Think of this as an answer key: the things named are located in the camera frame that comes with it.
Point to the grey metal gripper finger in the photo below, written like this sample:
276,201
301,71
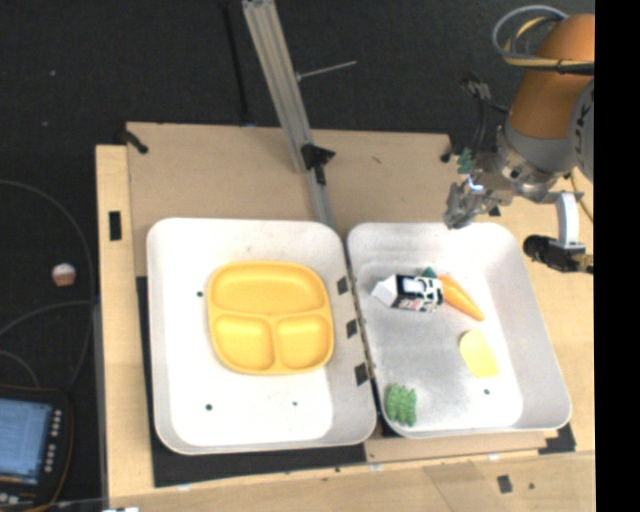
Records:
476,204
454,207

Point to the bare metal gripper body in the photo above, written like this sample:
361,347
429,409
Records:
505,181

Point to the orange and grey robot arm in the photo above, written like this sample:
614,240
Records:
547,95

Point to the orange carrot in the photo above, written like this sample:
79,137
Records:
460,297

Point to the white and black carton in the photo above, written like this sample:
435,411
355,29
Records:
405,292

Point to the pale yellow oval slice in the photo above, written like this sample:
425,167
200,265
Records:
479,356

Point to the white plastic tray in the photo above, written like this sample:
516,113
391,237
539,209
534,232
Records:
430,360
250,410

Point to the yellow divided plate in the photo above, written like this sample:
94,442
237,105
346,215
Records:
270,300

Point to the brown cardboard board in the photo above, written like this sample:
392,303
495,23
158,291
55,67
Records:
220,175

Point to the pink cupcake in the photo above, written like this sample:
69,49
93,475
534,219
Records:
64,275

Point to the black cylinder on white bracket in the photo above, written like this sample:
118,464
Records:
560,250

